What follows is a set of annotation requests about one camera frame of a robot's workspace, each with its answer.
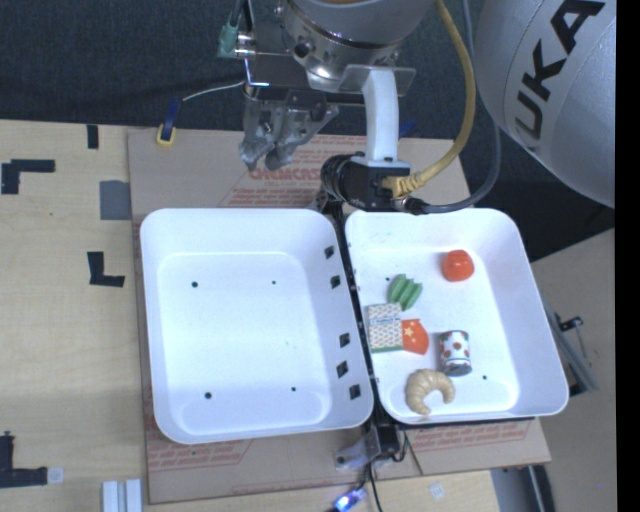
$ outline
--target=cardboard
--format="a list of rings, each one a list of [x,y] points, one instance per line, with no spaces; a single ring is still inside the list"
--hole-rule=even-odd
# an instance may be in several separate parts
[[[364,137],[316,136],[284,169],[248,172],[240,161],[242,133],[184,130],[161,148],[155,129],[128,133],[134,265],[145,414],[149,501],[153,504],[358,482],[336,470],[333,453],[354,444],[360,429],[249,439],[196,446],[168,440],[153,417],[152,387],[139,247],[140,225],[160,208],[313,207],[320,167],[330,156],[365,147]],[[406,139],[398,156],[414,172],[435,162],[451,141]],[[459,201],[468,189],[456,160],[418,195],[434,204]],[[378,468],[381,480],[550,460],[537,419],[490,425],[442,426],[408,432],[409,454]]]

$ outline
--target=white plastic tray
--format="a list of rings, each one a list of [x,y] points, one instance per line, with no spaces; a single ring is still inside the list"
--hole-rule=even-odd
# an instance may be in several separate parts
[[[141,229],[156,421],[191,444],[349,428],[373,395],[335,231],[309,210],[171,209]]]
[[[503,213],[472,208],[412,216],[355,212],[347,239],[358,294],[366,307],[386,302],[389,282],[406,274],[422,283],[417,303],[402,313],[419,318],[430,338],[424,356],[406,351],[372,354],[383,407],[396,420],[443,423],[555,414],[568,400],[560,363],[531,268],[513,221]],[[475,273],[461,282],[440,271],[444,255],[465,249]],[[438,335],[462,329],[470,334],[473,371],[452,377],[456,397],[444,404],[432,392],[425,418],[405,402],[408,376],[437,369]]]

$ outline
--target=white can with red dots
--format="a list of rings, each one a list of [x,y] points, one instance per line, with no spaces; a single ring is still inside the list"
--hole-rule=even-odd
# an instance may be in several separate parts
[[[454,330],[443,332],[440,340],[440,371],[449,377],[459,377],[469,373],[471,353],[469,351],[469,333]]]

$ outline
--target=wooden table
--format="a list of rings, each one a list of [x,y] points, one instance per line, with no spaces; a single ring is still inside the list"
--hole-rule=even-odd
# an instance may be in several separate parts
[[[0,195],[0,431],[15,468],[60,467],[64,480],[0,489],[0,510],[99,511],[101,483],[146,474],[132,226],[101,220],[100,182],[128,182],[126,128],[0,121],[0,162],[54,159]],[[87,253],[124,286],[91,286]],[[444,495],[430,492],[438,483]],[[377,484],[386,512],[497,512],[489,471]],[[323,511],[347,488],[220,498],[145,510]],[[375,510],[369,498],[356,510]]]

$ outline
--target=toy tomato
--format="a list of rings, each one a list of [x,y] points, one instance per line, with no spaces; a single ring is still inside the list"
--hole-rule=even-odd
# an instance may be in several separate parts
[[[449,281],[464,281],[474,270],[471,256],[462,249],[448,252],[442,261],[442,273]]]

